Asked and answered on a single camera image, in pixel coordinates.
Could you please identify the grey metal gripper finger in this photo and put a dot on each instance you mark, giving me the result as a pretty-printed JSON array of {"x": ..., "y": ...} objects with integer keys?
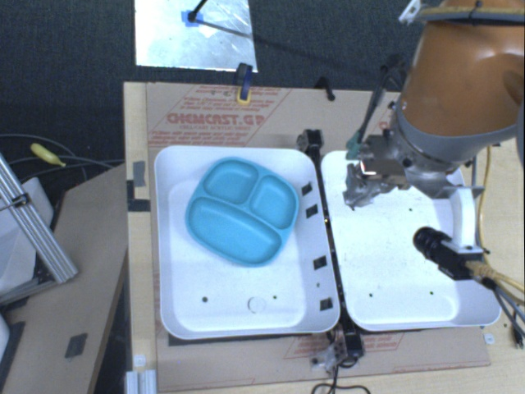
[
  {"x": 352, "y": 187},
  {"x": 371, "y": 191}
]

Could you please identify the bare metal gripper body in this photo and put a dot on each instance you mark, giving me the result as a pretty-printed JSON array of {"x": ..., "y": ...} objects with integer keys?
[{"x": 389, "y": 164}]

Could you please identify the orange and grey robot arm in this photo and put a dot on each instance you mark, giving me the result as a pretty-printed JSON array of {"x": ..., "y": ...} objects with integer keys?
[{"x": 459, "y": 80}]

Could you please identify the thin black rod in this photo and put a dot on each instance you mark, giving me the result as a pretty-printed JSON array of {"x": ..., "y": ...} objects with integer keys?
[{"x": 330, "y": 228}]

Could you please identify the white plastic tray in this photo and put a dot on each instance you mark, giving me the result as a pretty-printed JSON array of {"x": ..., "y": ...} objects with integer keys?
[
  {"x": 389, "y": 261},
  {"x": 229, "y": 294}
]

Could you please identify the blue divided plate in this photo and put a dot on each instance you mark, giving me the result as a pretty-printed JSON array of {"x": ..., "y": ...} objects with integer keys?
[{"x": 238, "y": 216}]

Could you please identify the brown cardboard board red print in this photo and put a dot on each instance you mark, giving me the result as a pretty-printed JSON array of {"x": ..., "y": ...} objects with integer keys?
[{"x": 262, "y": 109}]

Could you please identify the yellow banana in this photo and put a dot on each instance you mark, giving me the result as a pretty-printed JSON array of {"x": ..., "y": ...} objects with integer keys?
[{"x": 47, "y": 154}]

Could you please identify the black cylinder on white bracket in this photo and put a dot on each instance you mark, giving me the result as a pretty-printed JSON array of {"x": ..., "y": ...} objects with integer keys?
[{"x": 445, "y": 253}]

